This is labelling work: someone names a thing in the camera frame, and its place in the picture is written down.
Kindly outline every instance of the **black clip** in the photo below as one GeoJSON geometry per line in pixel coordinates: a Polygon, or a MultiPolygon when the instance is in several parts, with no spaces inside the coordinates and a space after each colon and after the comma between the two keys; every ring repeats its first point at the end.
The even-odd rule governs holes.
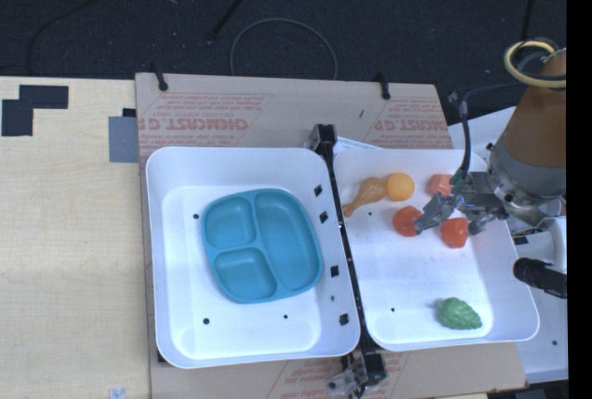
{"type": "Polygon", "coordinates": [[[158,68],[158,66],[154,63],[150,63],[150,72],[156,75],[156,79],[158,80],[158,89],[161,92],[165,92],[168,90],[168,83],[165,81],[165,77],[163,77],[162,71],[158,68]]]}
{"type": "Polygon", "coordinates": [[[389,82],[387,81],[387,79],[385,78],[385,76],[380,73],[380,71],[376,74],[376,76],[374,77],[373,81],[375,81],[376,83],[380,83],[380,89],[382,90],[382,99],[386,99],[389,100],[390,99],[390,93],[389,93],[389,82]]]}

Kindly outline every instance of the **black fabric backdrop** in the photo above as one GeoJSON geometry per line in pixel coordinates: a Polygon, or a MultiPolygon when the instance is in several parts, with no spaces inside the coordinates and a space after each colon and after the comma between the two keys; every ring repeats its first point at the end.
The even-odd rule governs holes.
{"type": "MultiPolygon", "coordinates": [[[[512,82],[523,37],[566,46],[567,0],[0,0],[0,75],[132,79],[165,73],[435,84],[448,95],[512,82]]],[[[483,92],[469,117],[514,106],[523,87],[483,92]]]]}

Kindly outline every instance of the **brown cylinder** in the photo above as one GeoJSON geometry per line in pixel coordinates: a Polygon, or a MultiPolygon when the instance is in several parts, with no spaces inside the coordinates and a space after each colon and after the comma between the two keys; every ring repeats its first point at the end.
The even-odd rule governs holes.
{"type": "MultiPolygon", "coordinates": [[[[541,75],[566,72],[567,50],[554,54],[541,75]]],[[[512,157],[538,167],[565,168],[567,156],[567,105],[565,90],[529,85],[514,110],[500,140],[512,157]]]]}

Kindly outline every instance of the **cardboard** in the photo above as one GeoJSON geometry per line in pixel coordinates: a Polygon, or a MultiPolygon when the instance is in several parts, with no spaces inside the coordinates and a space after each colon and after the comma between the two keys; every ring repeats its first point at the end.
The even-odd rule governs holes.
{"type": "MultiPolygon", "coordinates": [[[[240,397],[289,399],[328,395],[339,358],[272,361],[180,369],[158,360],[154,338],[151,242],[145,163],[168,145],[302,147],[315,124],[333,124],[338,136],[385,148],[452,148],[438,93],[430,84],[307,81],[165,74],[136,75],[139,159],[150,367],[154,399],[240,397]]],[[[364,398],[411,399],[525,387],[513,343],[382,352],[388,376],[364,398]]]]}

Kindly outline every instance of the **blue plate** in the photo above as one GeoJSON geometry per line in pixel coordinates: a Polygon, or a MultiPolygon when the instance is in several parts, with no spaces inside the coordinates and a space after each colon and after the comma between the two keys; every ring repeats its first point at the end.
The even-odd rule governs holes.
{"type": "Polygon", "coordinates": [[[300,201],[261,189],[215,200],[203,212],[203,246],[216,282],[231,300],[271,302],[311,289],[323,257],[300,201]]]}

